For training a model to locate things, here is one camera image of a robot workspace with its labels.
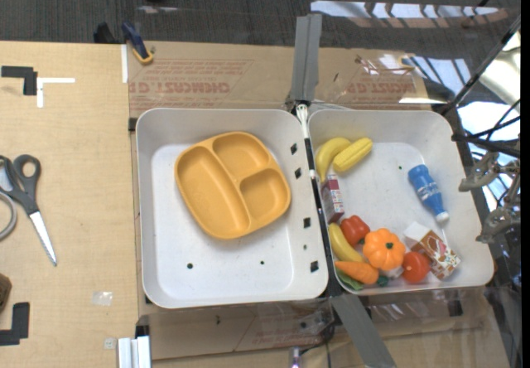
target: metal ring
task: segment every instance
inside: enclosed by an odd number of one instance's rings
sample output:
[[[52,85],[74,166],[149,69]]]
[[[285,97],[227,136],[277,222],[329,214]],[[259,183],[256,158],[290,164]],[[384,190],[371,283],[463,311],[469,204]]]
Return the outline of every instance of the metal ring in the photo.
[[[11,210],[11,219],[7,223],[7,226],[0,231],[0,240],[5,239],[8,235],[11,234],[13,229],[15,228],[15,224],[17,223],[17,208],[15,207],[15,203],[11,198],[0,191],[0,200],[3,200],[6,202],[7,206]]]

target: white bottle cap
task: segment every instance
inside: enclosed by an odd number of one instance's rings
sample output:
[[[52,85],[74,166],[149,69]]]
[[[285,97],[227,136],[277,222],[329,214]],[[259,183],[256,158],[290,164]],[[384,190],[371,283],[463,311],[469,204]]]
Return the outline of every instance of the white bottle cap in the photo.
[[[438,215],[436,215],[436,222],[439,224],[442,224],[449,220],[449,214],[447,212],[441,212]]]

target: orange pumpkin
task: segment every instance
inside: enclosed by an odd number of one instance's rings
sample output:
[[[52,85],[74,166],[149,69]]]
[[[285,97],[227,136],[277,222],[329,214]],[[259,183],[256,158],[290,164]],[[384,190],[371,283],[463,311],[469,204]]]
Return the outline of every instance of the orange pumpkin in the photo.
[[[363,254],[375,268],[389,271],[401,266],[407,248],[386,228],[370,231],[364,237]]]

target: carrot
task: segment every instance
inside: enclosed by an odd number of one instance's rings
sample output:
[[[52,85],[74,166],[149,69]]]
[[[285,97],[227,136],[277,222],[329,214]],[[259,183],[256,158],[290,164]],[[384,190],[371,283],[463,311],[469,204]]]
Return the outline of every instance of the carrot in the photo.
[[[349,277],[363,284],[375,284],[379,278],[379,271],[366,262],[335,261],[335,267]]]

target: table surface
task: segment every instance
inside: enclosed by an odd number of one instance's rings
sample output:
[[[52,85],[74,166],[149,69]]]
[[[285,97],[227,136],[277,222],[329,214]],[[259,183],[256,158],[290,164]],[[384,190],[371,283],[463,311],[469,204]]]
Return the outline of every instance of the table surface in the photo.
[[[0,78],[2,155],[38,157],[37,201],[57,255],[53,267],[32,224],[18,208],[15,230],[0,241],[0,273],[12,291],[0,313],[29,302],[29,337],[0,347],[3,367],[114,367],[108,339],[134,337],[138,320],[133,164],[128,85],[115,45],[0,42],[2,65],[31,66],[46,84],[44,107],[22,94],[22,80]],[[101,301],[101,292],[112,300]],[[398,366],[508,366],[493,311],[476,328],[385,338]],[[331,342],[336,366],[362,366],[348,342]],[[288,349],[156,361],[154,366],[287,366]],[[325,366],[324,346],[308,351],[309,367]]]

